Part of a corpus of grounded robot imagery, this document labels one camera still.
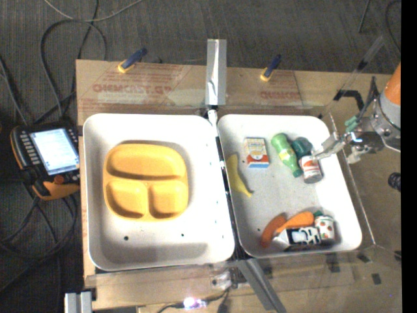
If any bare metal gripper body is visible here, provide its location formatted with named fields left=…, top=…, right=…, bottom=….
left=347, top=115, right=402, bottom=155

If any dark teal bottle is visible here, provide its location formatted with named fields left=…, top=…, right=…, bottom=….
left=291, top=137, right=315, bottom=159

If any red and white can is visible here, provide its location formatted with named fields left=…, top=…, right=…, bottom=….
left=298, top=155, right=324, bottom=185

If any light green bottle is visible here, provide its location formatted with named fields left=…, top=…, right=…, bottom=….
left=270, top=132, right=304, bottom=179

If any brown cardboard board, red print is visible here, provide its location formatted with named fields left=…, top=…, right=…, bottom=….
left=75, top=59, right=402, bottom=312

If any white plastic tray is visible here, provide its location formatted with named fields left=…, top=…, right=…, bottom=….
left=82, top=112, right=236, bottom=272
left=216, top=113, right=364, bottom=260

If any white red blue carton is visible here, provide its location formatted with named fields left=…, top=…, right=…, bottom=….
left=242, top=137, right=271, bottom=169

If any white can with red print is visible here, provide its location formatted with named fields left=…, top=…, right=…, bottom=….
left=313, top=215, right=337, bottom=243

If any orange carrot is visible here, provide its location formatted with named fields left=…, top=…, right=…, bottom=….
left=273, top=210, right=324, bottom=237

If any black and white carton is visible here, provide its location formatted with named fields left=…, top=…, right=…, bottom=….
left=272, top=226, right=323, bottom=252

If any yellow banana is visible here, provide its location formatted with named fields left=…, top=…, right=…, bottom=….
left=225, top=154, right=255, bottom=199

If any orange sausage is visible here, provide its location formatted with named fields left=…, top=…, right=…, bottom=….
left=259, top=215, right=287, bottom=249

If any yellow divided plate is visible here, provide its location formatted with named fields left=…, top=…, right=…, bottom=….
left=102, top=143, right=190, bottom=222

